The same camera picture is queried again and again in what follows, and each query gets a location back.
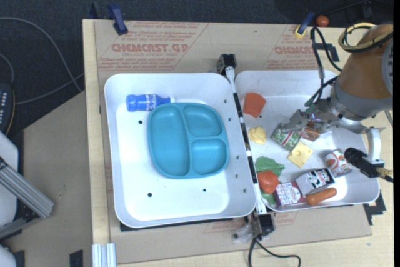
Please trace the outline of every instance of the blue divided plate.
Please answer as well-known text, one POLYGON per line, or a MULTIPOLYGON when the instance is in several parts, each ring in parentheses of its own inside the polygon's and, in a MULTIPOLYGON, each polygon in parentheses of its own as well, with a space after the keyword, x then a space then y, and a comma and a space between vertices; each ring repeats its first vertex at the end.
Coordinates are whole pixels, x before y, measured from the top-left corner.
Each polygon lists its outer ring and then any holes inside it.
POLYGON ((221 172, 229 160, 222 119, 206 104, 170 103, 153 109, 148 143, 155 167, 170 178, 212 176, 221 172))

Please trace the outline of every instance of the hot dog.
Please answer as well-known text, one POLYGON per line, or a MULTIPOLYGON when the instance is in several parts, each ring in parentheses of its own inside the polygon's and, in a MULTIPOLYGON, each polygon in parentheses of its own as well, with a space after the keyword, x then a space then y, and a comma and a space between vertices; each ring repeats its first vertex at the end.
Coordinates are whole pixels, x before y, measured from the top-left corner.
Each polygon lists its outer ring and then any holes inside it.
POLYGON ((332 198, 335 196, 337 193, 336 189, 333 187, 324 189, 322 191, 318 191, 317 193, 309 194, 306 199, 307 202, 311 205, 314 206, 315 204, 318 204, 319 202, 332 198))

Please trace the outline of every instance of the orange ball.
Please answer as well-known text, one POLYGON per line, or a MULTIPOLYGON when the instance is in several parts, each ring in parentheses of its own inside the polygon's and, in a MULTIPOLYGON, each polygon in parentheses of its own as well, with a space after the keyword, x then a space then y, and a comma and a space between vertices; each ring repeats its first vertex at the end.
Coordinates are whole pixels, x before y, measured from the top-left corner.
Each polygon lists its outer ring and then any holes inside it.
POLYGON ((319 27, 326 27, 329 24, 329 19, 326 16, 318 16, 315 22, 319 27))

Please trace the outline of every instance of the blue bottle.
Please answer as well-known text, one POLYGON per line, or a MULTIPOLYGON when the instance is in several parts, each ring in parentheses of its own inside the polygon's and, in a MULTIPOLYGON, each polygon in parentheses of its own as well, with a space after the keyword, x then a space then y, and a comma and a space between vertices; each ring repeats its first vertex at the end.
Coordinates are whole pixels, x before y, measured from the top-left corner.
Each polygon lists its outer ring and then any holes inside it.
POLYGON ((156 94, 130 94, 126 96, 126 107, 128 111, 151 111, 160 104, 173 103, 171 97, 163 98, 156 94))

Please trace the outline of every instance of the red and white can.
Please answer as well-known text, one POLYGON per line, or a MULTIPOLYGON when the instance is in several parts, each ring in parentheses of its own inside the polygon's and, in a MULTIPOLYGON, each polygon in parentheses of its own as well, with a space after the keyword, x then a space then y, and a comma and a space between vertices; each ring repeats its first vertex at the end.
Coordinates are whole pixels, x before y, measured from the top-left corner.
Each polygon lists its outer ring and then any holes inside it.
POLYGON ((351 171, 351 166, 340 149, 332 150, 324 157, 326 166, 335 177, 343 176, 351 171))

